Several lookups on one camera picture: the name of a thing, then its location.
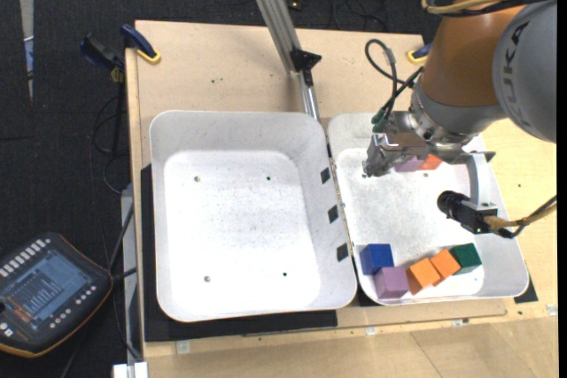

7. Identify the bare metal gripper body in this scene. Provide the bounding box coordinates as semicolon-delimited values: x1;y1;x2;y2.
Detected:
373;110;474;166

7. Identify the purple cube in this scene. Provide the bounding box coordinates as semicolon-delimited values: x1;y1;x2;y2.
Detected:
374;265;411;300
393;155;426;174

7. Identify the orange cube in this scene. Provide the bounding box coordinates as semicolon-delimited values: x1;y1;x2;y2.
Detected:
418;153;444;171
429;248;462;280
405;257;442;296

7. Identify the white plastic tray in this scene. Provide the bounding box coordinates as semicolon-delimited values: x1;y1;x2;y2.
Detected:
326;112;531;307
149;109;359;323

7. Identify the blue cube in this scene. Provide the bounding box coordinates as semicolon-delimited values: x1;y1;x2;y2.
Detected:
359;243;395;276

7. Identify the green cube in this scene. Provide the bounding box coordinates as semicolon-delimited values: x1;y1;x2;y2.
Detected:
448;242;483;276

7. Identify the pale wood board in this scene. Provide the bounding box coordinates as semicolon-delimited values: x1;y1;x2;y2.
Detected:
134;19;509;359

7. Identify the black cylinder on white bracket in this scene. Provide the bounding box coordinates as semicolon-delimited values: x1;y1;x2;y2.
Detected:
436;150;500;235

